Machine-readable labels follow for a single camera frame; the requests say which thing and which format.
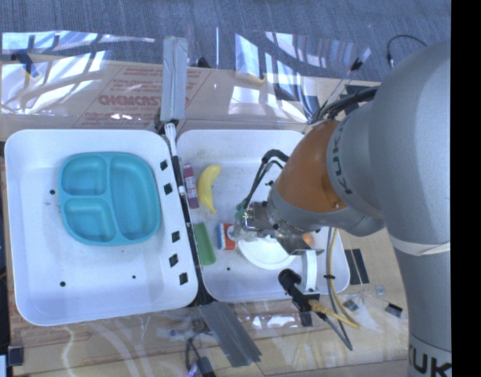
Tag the white plastic tray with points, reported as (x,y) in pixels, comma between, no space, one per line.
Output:
(106,285)
(240,155)

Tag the orange ball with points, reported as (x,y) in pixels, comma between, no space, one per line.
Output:
(307,239)

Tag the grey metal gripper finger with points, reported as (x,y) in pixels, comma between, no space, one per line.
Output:
(238,230)

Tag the black cylinder on white bracket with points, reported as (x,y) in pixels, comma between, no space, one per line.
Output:
(292,282)

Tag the green cylinder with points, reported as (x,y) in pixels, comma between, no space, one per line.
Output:
(205,246)

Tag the white bowl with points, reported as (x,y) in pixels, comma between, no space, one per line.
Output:
(263,255)

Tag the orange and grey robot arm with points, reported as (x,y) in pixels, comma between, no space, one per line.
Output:
(412,140)

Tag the brown cardboard board red print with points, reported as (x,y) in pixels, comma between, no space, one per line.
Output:
(240,92)

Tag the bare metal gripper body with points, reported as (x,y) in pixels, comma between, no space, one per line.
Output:
(260,216)

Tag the blue divided plate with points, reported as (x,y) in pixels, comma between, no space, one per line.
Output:
(124,195)

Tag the yellow banana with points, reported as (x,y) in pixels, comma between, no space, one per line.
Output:
(205,189)

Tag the dark red packet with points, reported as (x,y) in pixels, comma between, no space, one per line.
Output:
(191,189)

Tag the orange white blue carton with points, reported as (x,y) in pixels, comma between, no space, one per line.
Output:
(225,237)

